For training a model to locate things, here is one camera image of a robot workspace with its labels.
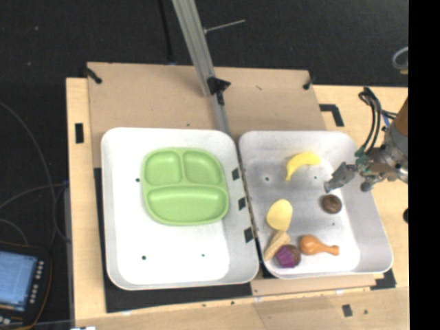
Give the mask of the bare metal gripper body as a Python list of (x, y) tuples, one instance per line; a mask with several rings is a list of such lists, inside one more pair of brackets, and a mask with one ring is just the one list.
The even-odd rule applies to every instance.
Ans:
[(408, 183), (408, 148), (381, 145), (367, 151), (363, 146), (355, 152), (357, 172), (367, 185), (382, 181)]

